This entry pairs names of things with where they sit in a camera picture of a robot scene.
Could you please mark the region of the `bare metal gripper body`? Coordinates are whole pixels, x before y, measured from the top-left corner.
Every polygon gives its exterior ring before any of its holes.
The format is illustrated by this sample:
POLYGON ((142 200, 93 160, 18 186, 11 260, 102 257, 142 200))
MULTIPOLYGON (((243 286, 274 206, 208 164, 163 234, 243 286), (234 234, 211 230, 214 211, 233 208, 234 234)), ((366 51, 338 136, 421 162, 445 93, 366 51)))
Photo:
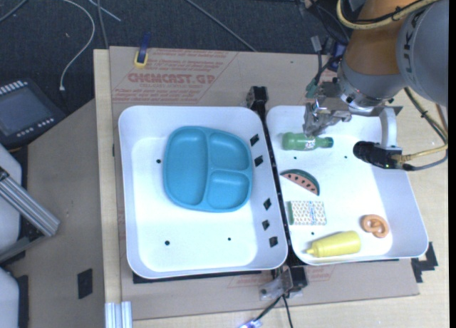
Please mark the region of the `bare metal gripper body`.
POLYGON ((323 82, 312 85, 313 114, 348 121, 352 115, 375 116, 389 93, 376 83, 323 82))

